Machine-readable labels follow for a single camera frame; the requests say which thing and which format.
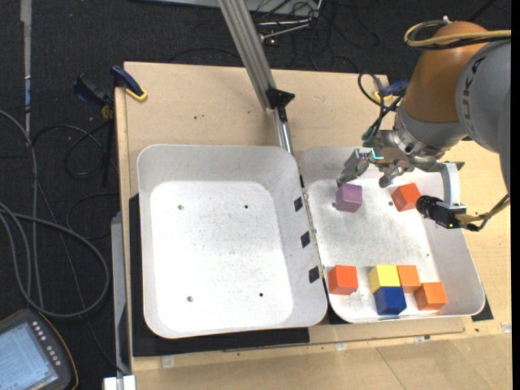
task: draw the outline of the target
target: purple block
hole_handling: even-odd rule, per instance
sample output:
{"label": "purple block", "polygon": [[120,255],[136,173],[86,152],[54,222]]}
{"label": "purple block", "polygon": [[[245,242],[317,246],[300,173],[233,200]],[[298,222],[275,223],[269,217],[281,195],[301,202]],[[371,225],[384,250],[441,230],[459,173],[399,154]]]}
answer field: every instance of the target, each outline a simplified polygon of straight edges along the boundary
{"label": "purple block", "polygon": [[363,188],[361,185],[342,184],[336,191],[336,209],[356,212],[363,203]]}

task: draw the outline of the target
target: block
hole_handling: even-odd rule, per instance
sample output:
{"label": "block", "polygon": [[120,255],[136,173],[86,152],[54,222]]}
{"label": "block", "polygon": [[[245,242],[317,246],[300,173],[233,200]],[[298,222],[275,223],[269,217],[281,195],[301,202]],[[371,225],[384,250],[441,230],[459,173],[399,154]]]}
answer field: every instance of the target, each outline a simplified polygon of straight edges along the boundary
{"label": "block", "polygon": [[397,187],[392,192],[392,200],[399,212],[414,210],[415,203],[421,197],[417,185],[414,183]]}
{"label": "block", "polygon": [[417,266],[397,266],[397,273],[399,274],[399,281],[405,293],[415,292],[421,287]]}
{"label": "block", "polygon": [[399,287],[399,273],[397,273],[397,266],[379,264],[374,266],[368,272],[368,280],[370,281],[370,291],[376,293],[379,288],[383,287]]}
{"label": "block", "polygon": [[328,291],[350,295],[358,290],[358,272],[355,266],[334,266],[328,272]]}
{"label": "block", "polygon": [[355,184],[342,184],[336,191],[336,209],[356,212],[363,203],[363,187]]}
{"label": "block", "polygon": [[423,283],[414,295],[419,310],[439,310],[448,303],[442,282]]}
{"label": "block", "polygon": [[398,315],[406,309],[403,288],[380,288],[374,293],[375,308],[379,315]]}

